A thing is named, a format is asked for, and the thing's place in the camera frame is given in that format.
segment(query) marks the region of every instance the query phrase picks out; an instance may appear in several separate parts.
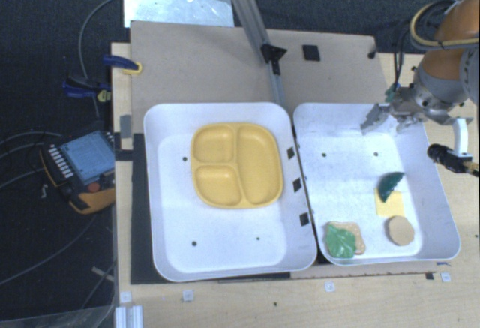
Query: wooden tabletop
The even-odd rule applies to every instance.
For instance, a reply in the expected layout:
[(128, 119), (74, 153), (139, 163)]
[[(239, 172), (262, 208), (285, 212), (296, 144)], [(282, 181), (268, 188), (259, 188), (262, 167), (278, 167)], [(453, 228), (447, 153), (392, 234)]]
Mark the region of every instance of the wooden tabletop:
[[(113, 44), (112, 51), (130, 55), (129, 44)], [(378, 54), (385, 78), (393, 80), (393, 57)], [(412, 80), (410, 68), (421, 56), (408, 55), (401, 83)], [(131, 77), (112, 71), (114, 128), (120, 116), (131, 113)], [(474, 116), (469, 102), (455, 109), (457, 116)], [(469, 152), (479, 158), (476, 120), (469, 126)], [(426, 124), (431, 143), (453, 145), (453, 130)], [(131, 149), (131, 140), (122, 139)], [(147, 327), (368, 327), (478, 326), (480, 321), (479, 181), (439, 169), (445, 194), (461, 238), (459, 255), (438, 265), (433, 280), (425, 274), (379, 275), (352, 278), (186, 284), (130, 284), (131, 177), (129, 161), (116, 162), (116, 231), (118, 288), (130, 291), (133, 303), (143, 306)], [(446, 273), (444, 280), (441, 274)], [(182, 292), (192, 290), (194, 300), (182, 302)]]

